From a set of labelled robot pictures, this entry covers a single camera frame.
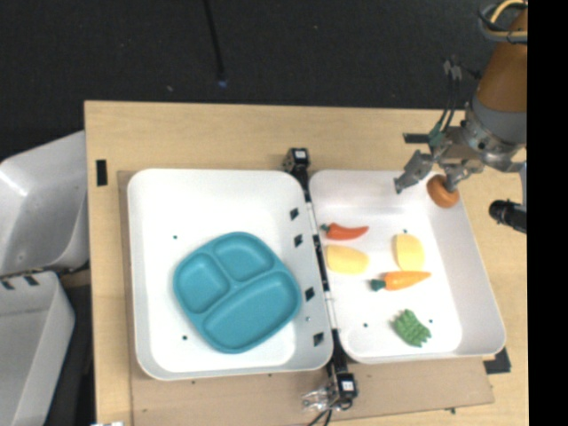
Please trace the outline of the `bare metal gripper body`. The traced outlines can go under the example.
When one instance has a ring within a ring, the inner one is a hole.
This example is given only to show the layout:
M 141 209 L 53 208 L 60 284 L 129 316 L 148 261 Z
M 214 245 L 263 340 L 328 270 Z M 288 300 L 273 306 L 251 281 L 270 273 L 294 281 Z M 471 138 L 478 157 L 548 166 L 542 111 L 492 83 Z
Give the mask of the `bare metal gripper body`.
M 432 156 L 448 177 L 469 177 L 485 167 L 518 173 L 526 165 L 517 159 L 522 144 L 508 142 L 474 120 L 462 120 L 432 137 Z

